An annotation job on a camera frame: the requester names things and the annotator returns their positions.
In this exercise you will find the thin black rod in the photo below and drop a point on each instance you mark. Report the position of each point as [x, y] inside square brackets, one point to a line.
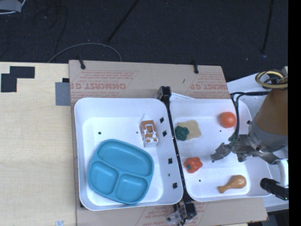
[176, 145]

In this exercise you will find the brown cardboard board red print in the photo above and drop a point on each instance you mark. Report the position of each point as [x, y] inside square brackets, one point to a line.
[145, 81]

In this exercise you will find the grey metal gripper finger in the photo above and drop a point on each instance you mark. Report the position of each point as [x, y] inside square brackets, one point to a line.
[242, 158]
[221, 152]

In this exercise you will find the green broccoli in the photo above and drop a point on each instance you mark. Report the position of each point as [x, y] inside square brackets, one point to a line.
[181, 133]

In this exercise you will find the white plastic tray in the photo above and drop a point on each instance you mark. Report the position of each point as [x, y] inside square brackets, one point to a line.
[117, 123]
[211, 149]

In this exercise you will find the beige flat toy food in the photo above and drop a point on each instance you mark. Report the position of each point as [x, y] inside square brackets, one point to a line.
[194, 128]

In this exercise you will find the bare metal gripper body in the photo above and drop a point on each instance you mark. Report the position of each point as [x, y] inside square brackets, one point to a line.
[245, 143]

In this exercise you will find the orange and white carton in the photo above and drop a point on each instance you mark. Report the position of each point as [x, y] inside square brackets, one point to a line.
[148, 132]

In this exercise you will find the red bell pepper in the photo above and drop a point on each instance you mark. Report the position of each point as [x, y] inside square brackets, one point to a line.
[193, 165]

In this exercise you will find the white printed paper slip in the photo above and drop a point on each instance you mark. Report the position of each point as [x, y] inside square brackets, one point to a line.
[182, 96]

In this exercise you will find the black cylinder on white bracket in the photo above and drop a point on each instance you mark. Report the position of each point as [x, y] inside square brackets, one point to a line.
[274, 187]

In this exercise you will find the blue divided plate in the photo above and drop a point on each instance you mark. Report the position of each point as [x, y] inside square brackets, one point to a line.
[121, 171]

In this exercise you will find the orange ball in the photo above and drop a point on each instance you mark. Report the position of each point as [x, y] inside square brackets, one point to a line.
[228, 119]

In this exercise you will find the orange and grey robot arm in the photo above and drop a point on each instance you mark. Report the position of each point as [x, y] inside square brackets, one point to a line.
[272, 107]

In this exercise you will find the brown chicken drumstick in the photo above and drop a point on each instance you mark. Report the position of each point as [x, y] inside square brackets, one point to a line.
[235, 183]

